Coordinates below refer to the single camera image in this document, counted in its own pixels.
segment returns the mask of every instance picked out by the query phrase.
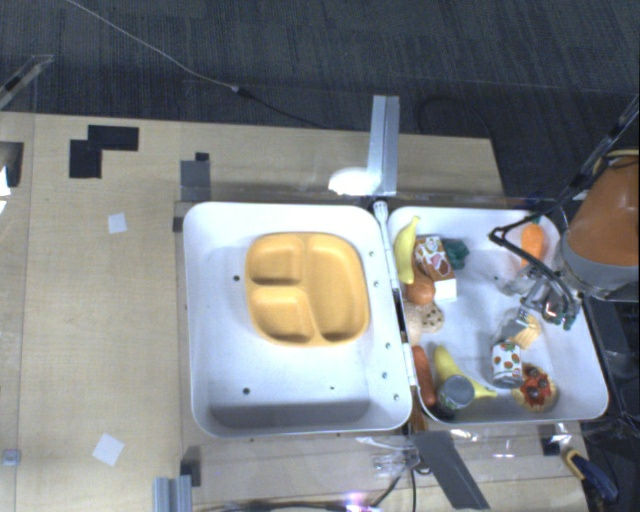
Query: table surface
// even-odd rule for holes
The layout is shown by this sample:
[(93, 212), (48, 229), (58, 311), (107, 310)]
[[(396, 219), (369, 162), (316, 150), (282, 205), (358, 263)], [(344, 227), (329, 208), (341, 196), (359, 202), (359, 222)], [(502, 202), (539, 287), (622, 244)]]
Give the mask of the table surface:
[[(139, 150), (103, 151), (102, 179), (70, 179), (69, 141), (86, 140), (89, 124), (138, 127)], [(172, 232), (180, 161), (208, 153), (214, 188), (320, 192), (333, 171), (366, 166), (368, 134), (0, 113), (0, 140), (25, 144), (22, 182), (0, 215), (0, 441), (22, 454), (17, 471), (1, 468), (0, 508), (150, 510), (153, 479), (176, 477), (185, 449)], [(502, 193), (488, 141), (412, 135), (399, 141), (399, 188)], [(127, 230), (110, 234), (108, 218), (119, 213)], [(562, 428), (584, 453), (579, 427)], [(105, 433), (124, 443), (113, 466), (92, 456)], [(475, 441), (460, 451), (494, 509), (587, 510), (560, 458), (542, 456), (535, 427), (467, 434)], [(218, 480), (194, 490), (196, 509), (251, 497), (249, 488), (285, 497), (269, 490), (283, 475), (298, 497), (320, 494), (322, 475), (335, 471), (327, 464), (351, 449), (353, 481), (384, 489), (388, 480), (356, 464), (370, 452), (349, 438), (334, 441), (338, 459), (318, 463), (327, 442), (289, 441), (267, 462), (260, 443), (212, 442), (203, 450)], [(497, 457), (509, 443), (517, 456)], [(403, 479), (385, 510), (410, 509), (408, 486)], [(433, 476), (418, 477), (418, 487), (429, 510), (450, 509)]]

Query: toy carrot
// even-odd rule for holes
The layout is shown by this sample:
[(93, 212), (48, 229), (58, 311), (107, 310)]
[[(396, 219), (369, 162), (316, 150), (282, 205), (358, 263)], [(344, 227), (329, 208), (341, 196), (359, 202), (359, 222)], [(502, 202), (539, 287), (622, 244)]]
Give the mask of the toy carrot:
[[(539, 222), (540, 217), (537, 217), (524, 227), (520, 235), (520, 247), (531, 256), (541, 259), (544, 252), (544, 229), (540, 227)], [(523, 258), (521, 266), (524, 267), (527, 263), (529, 262)]]

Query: gray can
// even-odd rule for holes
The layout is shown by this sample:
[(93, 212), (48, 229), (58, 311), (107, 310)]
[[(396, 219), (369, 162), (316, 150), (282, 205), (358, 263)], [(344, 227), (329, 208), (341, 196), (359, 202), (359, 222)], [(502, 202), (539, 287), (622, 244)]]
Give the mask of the gray can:
[(462, 375), (452, 375), (438, 388), (437, 409), (445, 417), (452, 417), (456, 411), (473, 402), (473, 385)]

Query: cookie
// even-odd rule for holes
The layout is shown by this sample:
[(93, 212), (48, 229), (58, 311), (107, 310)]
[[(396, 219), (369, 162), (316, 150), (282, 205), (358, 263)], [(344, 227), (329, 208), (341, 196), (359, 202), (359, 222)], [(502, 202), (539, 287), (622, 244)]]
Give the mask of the cookie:
[(527, 315), (527, 324), (527, 327), (525, 327), (522, 331), (509, 338), (509, 341), (513, 341), (522, 349), (529, 348), (542, 332), (540, 322), (538, 322), (536, 317), (534, 317), (533, 315)]
[(412, 346), (418, 345), (420, 343), (420, 337), (422, 336), (422, 316), (420, 309), (420, 306), (416, 306), (408, 300), (404, 301), (404, 319), (407, 327), (407, 337)]
[(423, 333), (433, 334), (442, 329), (444, 325), (444, 314), (435, 302), (417, 306), (405, 300), (404, 318), (407, 326), (407, 337), (411, 345), (420, 344), (420, 338)]
[(419, 309), (422, 319), (422, 332), (433, 334), (442, 329), (444, 325), (444, 313), (435, 302), (420, 306)]
[(525, 363), (522, 366), (524, 384), (511, 390), (517, 404), (530, 412), (544, 412), (555, 404), (558, 389), (541, 368)]

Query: white tray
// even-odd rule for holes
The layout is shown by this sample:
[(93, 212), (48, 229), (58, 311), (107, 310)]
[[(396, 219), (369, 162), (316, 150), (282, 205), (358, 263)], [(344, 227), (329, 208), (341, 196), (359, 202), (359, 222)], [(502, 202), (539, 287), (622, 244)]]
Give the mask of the white tray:
[[(458, 298), (454, 302), (436, 303), (445, 315), (442, 330), (423, 335), (421, 345), (433, 365), (435, 345), (444, 345), (469, 376), (490, 385), (490, 346), (508, 309), (518, 307), (518, 296), (507, 297), (498, 284), (512, 277), (520, 260), (488, 239), (497, 227), (516, 222), (526, 212), (513, 210), (476, 210), (463, 208), (400, 208), (389, 219), (393, 241), (400, 229), (414, 215), (420, 217), (419, 235), (436, 234), (442, 238), (461, 239), (469, 248), (465, 268), (456, 271)], [(559, 235), (546, 218), (541, 226), (549, 242), (545, 263), (550, 264)], [(519, 245), (522, 228), (514, 229), (508, 238)], [(509, 390), (499, 390), (497, 398), (483, 398), (460, 411), (449, 423), (505, 423), (586, 420), (601, 416), (608, 403), (607, 386), (598, 362), (591, 334), (582, 313), (571, 327), (561, 327), (540, 321), (542, 335), (532, 346), (522, 351), (522, 360), (540, 366), (556, 383), (559, 395), (555, 406), (543, 413), (531, 413), (518, 406)]]
[[(358, 252), (370, 322), (335, 347), (274, 344), (253, 328), (244, 265), (259, 237), (323, 232)], [(375, 218), (353, 206), (201, 203), (184, 220), (191, 398), (214, 436), (392, 430), (412, 399)]]

